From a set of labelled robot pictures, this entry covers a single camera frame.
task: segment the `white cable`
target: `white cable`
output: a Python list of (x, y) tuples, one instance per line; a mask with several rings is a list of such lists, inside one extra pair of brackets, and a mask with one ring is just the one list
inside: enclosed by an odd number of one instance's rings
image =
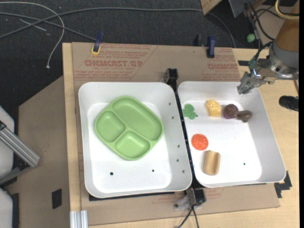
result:
[(58, 47), (58, 45), (59, 45), (59, 43), (61, 42), (61, 40), (62, 40), (62, 38), (63, 38), (63, 35), (64, 35), (64, 33), (65, 33), (65, 25), (64, 25), (64, 23), (63, 23), (61, 17), (58, 16), (58, 14), (57, 14), (55, 11), (53, 11), (52, 9), (50, 9), (50, 8), (48, 8), (48, 7), (46, 7), (46, 6), (42, 5), (42, 4), (38, 4), (38, 3), (9, 1), (9, 2), (0, 2), (0, 4), (30, 4), (30, 5), (36, 5), (36, 6), (43, 7), (43, 8), (45, 8), (45, 9), (51, 11), (51, 12), (54, 13), (55, 15), (57, 15), (57, 17), (60, 19), (61, 24), (62, 24), (62, 34), (61, 34), (61, 37), (59, 38), (58, 42), (56, 43), (55, 47), (53, 48), (51, 54), (50, 54), (49, 57), (48, 57), (47, 67), (46, 67), (46, 68), (47, 68), (47, 70), (50, 70), (49, 62), (50, 62), (50, 60), (51, 60), (51, 58), (52, 58), (52, 56), (53, 56), (54, 51), (55, 51), (56, 48)]

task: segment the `toy food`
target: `toy food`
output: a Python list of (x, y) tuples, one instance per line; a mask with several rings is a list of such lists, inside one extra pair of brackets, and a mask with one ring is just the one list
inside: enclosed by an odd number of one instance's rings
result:
[(243, 122), (248, 122), (248, 119), (252, 116), (251, 111), (240, 111), (237, 114), (237, 119), (242, 120)]
[(205, 135), (197, 133), (192, 137), (191, 144), (197, 150), (205, 150), (209, 142)]
[(207, 108), (209, 110), (210, 116), (221, 116), (221, 105), (216, 100), (208, 100), (207, 101)]
[(238, 108), (234, 104), (228, 104), (224, 107), (223, 115), (227, 119), (236, 118), (238, 115)]
[(207, 151), (205, 154), (203, 171), (208, 175), (216, 175), (219, 171), (220, 154), (214, 151)]
[(197, 117), (196, 113), (194, 112), (194, 107), (191, 104), (185, 104), (185, 107), (182, 110), (182, 113), (185, 117), (188, 117), (191, 120), (193, 120), (195, 117)]

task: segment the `white tray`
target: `white tray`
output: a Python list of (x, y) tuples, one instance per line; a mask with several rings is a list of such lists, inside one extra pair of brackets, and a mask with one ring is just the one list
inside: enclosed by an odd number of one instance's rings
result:
[(13, 222), (13, 200), (0, 188), (0, 228), (11, 228)]
[[(205, 187), (279, 182), (286, 175), (285, 166), (271, 128), (260, 92), (239, 95), (238, 82), (183, 82), (178, 87), (182, 108), (191, 104), (198, 115), (194, 120), (185, 117), (187, 135), (195, 176)], [(235, 104), (240, 111), (249, 110), (252, 117), (247, 123), (237, 119), (210, 117), (206, 102), (214, 99), (222, 109)], [(191, 145), (194, 134), (201, 133), (209, 141), (204, 151)], [(203, 172), (204, 153), (219, 152), (220, 167), (217, 175)]]
[[(131, 96), (160, 117), (164, 134), (154, 148), (128, 161), (96, 135), (94, 122), (113, 100)], [(78, 92), (82, 128), (85, 186), (97, 198), (180, 191), (192, 182), (187, 149), (172, 88), (164, 83), (90, 82)]]

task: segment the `blue clamp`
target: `blue clamp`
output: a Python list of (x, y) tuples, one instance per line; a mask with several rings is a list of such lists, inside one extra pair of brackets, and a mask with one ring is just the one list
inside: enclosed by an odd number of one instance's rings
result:
[(92, 49), (91, 49), (91, 53), (94, 54), (94, 55), (98, 55), (99, 52), (100, 52), (100, 43), (102, 43), (104, 40), (104, 33), (100, 30), (98, 31), (98, 34), (97, 34), (97, 37), (96, 37), (96, 42), (95, 44), (92, 46)]
[(208, 36), (207, 39), (207, 57), (214, 58), (214, 47), (215, 47), (215, 37), (214, 36)]

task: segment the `green ball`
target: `green ball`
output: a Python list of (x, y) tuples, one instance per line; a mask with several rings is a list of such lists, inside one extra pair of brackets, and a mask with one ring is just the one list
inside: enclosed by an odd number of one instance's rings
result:
[(249, 34), (249, 35), (247, 35), (246, 39), (247, 39), (247, 42), (249, 42), (249, 43), (254, 42), (256, 39), (256, 36), (255, 36), (255, 34)]

